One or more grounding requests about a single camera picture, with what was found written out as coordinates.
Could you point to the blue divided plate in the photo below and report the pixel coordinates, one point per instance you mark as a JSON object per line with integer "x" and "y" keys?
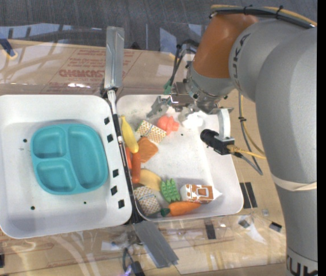
{"x": 73, "y": 157}

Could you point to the orange carrot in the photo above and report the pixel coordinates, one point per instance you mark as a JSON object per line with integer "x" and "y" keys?
{"x": 183, "y": 208}

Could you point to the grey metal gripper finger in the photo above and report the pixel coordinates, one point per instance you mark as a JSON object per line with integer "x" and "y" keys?
{"x": 160, "y": 105}
{"x": 186, "y": 112}

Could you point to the white toy food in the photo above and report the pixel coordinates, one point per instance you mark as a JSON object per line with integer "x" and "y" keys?
{"x": 193, "y": 122}

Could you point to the black cylinder on white bracket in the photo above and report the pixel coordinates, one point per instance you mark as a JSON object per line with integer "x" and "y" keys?
{"x": 217, "y": 142}

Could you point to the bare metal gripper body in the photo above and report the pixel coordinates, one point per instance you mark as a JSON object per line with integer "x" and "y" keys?
{"x": 184, "y": 95}

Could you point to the green toy leaves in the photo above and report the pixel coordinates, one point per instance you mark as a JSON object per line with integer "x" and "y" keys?
{"x": 170, "y": 190}

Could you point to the brown and white carton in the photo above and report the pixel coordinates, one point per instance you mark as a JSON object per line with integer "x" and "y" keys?
{"x": 198, "y": 193}

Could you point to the pink toy food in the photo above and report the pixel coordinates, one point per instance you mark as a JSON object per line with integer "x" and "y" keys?
{"x": 167, "y": 124}

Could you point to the orange bread slice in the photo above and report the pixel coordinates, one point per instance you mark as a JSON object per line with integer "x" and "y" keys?
{"x": 147, "y": 150}

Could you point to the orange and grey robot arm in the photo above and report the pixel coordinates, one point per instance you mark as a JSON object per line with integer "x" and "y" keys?
{"x": 283, "y": 96}

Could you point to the thin black and white rod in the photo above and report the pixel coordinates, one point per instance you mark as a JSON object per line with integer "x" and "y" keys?
{"x": 118, "y": 131}

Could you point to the white plastic tray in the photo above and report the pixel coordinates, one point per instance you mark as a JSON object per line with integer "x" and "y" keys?
{"x": 191, "y": 160}
{"x": 13, "y": 154}

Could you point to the small orange toy stick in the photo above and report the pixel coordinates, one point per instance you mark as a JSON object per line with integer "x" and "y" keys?
{"x": 128, "y": 158}

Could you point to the brown cardboard board red print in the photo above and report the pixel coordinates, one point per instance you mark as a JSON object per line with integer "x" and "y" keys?
{"x": 73, "y": 68}

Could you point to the yellow banana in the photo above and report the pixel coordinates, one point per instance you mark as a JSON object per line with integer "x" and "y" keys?
{"x": 128, "y": 134}
{"x": 150, "y": 179}

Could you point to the orange sausage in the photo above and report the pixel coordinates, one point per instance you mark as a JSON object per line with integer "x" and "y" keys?
{"x": 136, "y": 167}

